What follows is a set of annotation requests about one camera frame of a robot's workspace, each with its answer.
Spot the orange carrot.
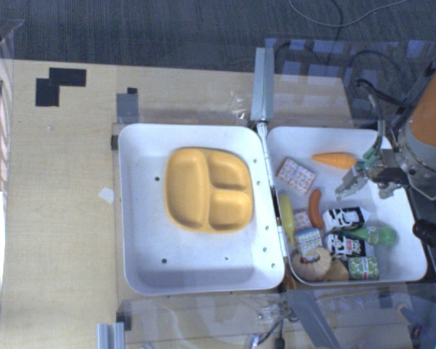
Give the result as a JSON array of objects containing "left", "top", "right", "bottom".
[{"left": 311, "top": 152, "right": 358, "bottom": 170}]

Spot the red sausage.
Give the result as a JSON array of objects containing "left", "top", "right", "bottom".
[{"left": 308, "top": 189, "right": 326, "bottom": 231}]

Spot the thin black and white rod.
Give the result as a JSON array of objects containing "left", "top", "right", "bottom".
[{"left": 256, "top": 121, "right": 288, "bottom": 268}]

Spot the white plastic tray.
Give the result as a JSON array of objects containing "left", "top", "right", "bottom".
[
  {"left": 266, "top": 126, "right": 429, "bottom": 287},
  {"left": 118, "top": 123, "right": 286, "bottom": 297}
]

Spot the tan bread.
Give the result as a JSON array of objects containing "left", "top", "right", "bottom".
[{"left": 324, "top": 259, "right": 351, "bottom": 283}]

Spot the green bottle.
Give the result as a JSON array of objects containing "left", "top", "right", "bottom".
[{"left": 342, "top": 225, "right": 398, "bottom": 248}]

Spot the large orange and white carton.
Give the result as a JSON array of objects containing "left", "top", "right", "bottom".
[{"left": 275, "top": 157, "right": 317, "bottom": 196}]

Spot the black and white milk carton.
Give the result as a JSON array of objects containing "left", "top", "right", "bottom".
[
  {"left": 324, "top": 233, "right": 368, "bottom": 260},
  {"left": 322, "top": 206, "right": 372, "bottom": 235}
]

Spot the small orange and white carton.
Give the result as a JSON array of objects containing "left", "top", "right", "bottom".
[{"left": 293, "top": 209, "right": 314, "bottom": 233}]

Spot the blue and yellow carton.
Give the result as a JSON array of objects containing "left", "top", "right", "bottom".
[{"left": 294, "top": 228, "right": 324, "bottom": 262}]

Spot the yellow divided plate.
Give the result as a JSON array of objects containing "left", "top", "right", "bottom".
[{"left": 163, "top": 147, "right": 255, "bottom": 235}]

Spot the green can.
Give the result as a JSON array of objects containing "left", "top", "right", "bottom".
[{"left": 347, "top": 255, "right": 381, "bottom": 281}]

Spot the beige doughnut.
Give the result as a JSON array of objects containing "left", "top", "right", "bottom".
[{"left": 291, "top": 246, "right": 333, "bottom": 283}]

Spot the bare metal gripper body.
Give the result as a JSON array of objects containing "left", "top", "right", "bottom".
[{"left": 360, "top": 148, "right": 436, "bottom": 200}]

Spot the yellow bottle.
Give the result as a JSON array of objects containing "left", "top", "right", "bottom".
[{"left": 278, "top": 193, "right": 296, "bottom": 246}]

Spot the black cylinder on white bracket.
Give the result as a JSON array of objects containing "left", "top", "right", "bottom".
[{"left": 412, "top": 190, "right": 436, "bottom": 254}]

